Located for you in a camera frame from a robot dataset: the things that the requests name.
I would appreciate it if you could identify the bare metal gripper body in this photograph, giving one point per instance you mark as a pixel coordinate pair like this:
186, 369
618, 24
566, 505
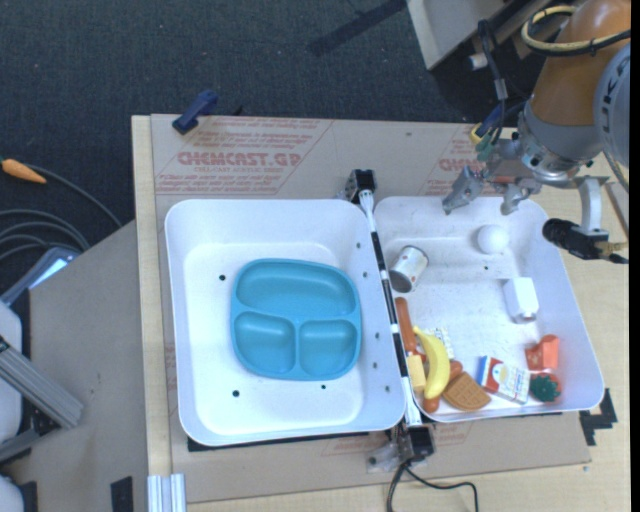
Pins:
512, 167

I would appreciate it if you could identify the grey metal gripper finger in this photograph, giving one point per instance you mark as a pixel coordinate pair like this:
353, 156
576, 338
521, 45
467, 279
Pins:
513, 197
462, 192

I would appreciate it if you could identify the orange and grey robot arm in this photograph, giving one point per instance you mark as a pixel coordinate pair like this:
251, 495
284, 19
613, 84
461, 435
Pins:
570, 85

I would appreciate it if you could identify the white ball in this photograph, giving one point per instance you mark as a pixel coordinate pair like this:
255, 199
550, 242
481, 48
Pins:
492, 239

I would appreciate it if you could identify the white can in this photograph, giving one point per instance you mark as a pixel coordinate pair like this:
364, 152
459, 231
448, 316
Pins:
411, 264

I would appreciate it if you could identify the white plastic bottle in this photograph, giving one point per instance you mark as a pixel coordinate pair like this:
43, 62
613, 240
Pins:
520, 299

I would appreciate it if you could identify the white plastic tray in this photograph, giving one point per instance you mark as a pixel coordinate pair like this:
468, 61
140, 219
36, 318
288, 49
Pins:
205, 300
465, 300

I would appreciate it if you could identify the thin black and white rod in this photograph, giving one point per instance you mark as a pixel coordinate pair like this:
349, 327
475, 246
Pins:
384, 270

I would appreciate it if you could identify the red sausage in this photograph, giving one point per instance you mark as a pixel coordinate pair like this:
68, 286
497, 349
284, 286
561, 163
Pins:
433, 402
403, 317

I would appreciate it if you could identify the white printed packet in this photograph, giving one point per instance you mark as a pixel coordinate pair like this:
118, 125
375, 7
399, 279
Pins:
446, 340

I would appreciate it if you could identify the orange carton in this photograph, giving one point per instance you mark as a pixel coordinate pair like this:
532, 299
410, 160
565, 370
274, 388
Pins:
542, 354

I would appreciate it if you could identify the yellow banana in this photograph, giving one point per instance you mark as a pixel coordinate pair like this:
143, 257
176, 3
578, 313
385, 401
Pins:
437, 362

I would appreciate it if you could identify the red white and blue carton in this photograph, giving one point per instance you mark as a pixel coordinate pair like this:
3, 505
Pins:
502, 378

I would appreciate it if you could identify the brown cardboard board red print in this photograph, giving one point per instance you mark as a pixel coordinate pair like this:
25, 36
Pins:
280, 160

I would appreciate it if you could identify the yellow block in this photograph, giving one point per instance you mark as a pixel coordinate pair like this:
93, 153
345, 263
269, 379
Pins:
416, 372

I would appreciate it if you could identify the brown biscuit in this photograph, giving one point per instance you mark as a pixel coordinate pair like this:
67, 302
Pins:
466, 394

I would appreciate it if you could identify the blue divided plate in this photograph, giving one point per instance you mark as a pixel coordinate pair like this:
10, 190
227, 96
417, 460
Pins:
295, 320

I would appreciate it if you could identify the orange carrot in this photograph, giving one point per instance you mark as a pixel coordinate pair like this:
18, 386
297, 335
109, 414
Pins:
21, 170

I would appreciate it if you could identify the black cylinder on white bracket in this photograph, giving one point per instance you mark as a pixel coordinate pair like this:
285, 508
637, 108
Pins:
575, 236

